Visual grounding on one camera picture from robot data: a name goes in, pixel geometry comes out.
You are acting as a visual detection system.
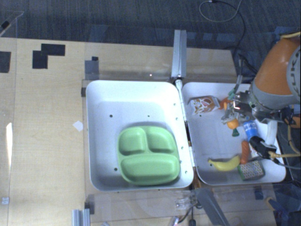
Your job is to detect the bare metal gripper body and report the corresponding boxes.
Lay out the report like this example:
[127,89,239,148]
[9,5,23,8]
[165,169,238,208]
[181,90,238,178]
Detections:
[232,90,283,124]

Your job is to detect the orange carrot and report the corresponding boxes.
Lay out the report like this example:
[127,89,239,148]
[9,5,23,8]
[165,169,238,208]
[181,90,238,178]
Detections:
[226,118,240,137]

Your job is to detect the orange round toy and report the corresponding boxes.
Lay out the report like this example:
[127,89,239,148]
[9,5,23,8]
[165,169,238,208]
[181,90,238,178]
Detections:
[219,97,230,111]

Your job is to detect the blue can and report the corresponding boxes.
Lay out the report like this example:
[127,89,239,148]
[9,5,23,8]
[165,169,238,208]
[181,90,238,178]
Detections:
[242,120,259,141]

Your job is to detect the white plastic tray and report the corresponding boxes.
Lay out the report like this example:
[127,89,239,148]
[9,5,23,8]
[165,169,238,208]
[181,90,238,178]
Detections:
[85,80,195,193]
[182,81,287,186]

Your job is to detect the white and orange carton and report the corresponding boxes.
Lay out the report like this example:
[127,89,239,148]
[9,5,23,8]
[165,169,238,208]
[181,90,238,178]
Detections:
[188,96,221,115]

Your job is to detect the red sausage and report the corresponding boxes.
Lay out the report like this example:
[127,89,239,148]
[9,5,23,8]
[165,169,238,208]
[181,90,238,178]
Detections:
[240,140,250,165]

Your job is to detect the yellow banana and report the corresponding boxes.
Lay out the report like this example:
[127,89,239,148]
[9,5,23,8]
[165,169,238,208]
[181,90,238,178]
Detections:
[207,154,241,172]

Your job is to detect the green patterned packet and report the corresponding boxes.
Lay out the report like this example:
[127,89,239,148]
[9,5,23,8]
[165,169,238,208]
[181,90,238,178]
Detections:
[237,160,266,181]

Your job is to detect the green divided plate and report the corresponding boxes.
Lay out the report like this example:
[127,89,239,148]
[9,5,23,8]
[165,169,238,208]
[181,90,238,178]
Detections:
[117,125,182,186]

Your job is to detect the black cylinder on white bracket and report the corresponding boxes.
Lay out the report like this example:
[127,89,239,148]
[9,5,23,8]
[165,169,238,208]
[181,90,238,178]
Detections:
[249,120,278,160]

